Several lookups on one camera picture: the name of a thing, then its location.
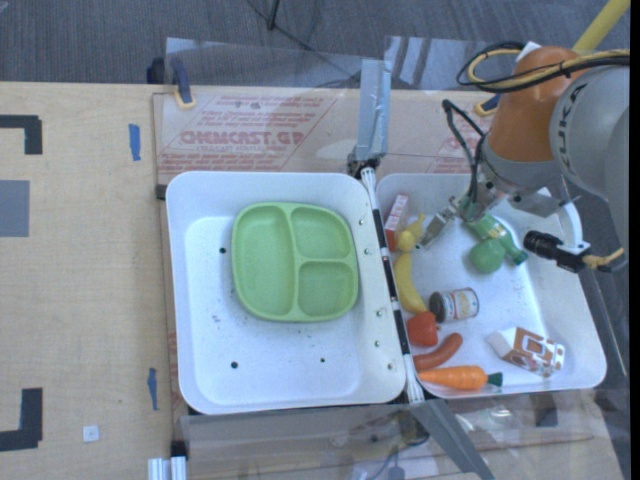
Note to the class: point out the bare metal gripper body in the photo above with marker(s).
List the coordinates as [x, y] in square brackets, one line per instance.
[480, 203]

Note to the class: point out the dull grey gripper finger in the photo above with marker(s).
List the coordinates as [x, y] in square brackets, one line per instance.
[437, 228]

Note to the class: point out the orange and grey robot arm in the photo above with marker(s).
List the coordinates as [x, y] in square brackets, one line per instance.
[530, 118]

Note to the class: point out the small yellow toy squash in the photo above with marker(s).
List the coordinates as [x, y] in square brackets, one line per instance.
[407, 239]

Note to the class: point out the green bottle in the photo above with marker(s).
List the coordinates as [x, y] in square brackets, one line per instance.
[500, 233]

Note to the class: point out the red and white carton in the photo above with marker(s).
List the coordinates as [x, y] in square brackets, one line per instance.
[395, 218]

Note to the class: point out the green bell pepper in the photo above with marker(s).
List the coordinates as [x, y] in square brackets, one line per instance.
[486, 257]

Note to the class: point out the thin black and white rod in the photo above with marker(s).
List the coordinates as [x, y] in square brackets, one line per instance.
[386, 258]

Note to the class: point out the yellow banana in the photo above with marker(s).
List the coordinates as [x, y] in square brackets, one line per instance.
[407, 283]

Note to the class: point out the small white labelled can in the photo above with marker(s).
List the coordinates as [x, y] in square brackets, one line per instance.
[457, 305]

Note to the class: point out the white plastic tray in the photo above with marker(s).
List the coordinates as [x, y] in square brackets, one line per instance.
[505, 298]
[210, 318]

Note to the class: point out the red bell pepper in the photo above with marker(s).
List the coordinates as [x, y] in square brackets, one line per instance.
[422, 329]

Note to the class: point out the red sausage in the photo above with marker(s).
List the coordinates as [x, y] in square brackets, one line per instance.
[437, 353]

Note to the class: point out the green divided plate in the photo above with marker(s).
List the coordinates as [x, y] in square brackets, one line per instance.
[295, 263]

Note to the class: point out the orange carrot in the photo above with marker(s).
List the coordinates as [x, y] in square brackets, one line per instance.
[455, 377]

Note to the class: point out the white and brown carton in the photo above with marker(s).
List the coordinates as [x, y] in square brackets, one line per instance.
[527, 350]

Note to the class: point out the brown cardboard board red print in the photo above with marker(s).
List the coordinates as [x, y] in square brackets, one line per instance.
[250, 138]

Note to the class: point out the black cylinder on white bracket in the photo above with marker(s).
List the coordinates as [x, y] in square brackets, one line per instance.
[550, 247]

